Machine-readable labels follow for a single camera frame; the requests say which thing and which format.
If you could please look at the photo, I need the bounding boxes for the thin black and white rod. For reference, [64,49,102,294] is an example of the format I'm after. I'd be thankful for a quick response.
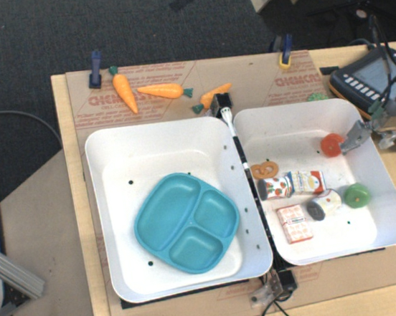
[220,103,281,276]

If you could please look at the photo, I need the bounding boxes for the orange toy carrot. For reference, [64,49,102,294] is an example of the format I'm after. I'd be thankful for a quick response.
[189,82,236,115]
[108,63,140,118]
[136,80,195,106]

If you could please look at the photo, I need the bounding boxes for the white plastic tray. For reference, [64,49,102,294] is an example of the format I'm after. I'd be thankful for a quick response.
[230,89,396,273]
[82,109,278,308]

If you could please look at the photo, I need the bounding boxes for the white and red carton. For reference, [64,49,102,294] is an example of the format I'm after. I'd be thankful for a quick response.
[290,167,329,198]

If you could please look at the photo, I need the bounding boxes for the brown toy pretzel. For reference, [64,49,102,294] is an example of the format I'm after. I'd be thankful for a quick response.
[249,159,281,182]

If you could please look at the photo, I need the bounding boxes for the pink and orange packet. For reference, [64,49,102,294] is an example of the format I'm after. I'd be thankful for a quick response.
[275,203,315,246]

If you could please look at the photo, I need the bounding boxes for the black block with thin wires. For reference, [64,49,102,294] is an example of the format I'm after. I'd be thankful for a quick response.
[278,269,299,294]
[210,91,235,119]

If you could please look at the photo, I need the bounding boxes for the green patterned round toy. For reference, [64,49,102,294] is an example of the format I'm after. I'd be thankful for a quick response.
[306,90,330,103]

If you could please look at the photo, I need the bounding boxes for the red round toy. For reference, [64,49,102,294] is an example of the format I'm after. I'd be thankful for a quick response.
[318,131,347,159]

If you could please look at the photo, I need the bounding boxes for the blue divided plate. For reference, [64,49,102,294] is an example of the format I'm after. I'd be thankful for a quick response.
[127,165,248,282]

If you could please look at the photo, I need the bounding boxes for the white can with tomato print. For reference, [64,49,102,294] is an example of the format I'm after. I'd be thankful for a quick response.
[255,173,296,203]

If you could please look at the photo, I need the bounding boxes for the white can with grey lid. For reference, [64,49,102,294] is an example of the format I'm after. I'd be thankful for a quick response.
[304,187,345,223]

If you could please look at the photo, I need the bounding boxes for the brown cardboard board red print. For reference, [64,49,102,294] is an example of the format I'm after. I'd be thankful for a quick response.
[65,29,396,316]

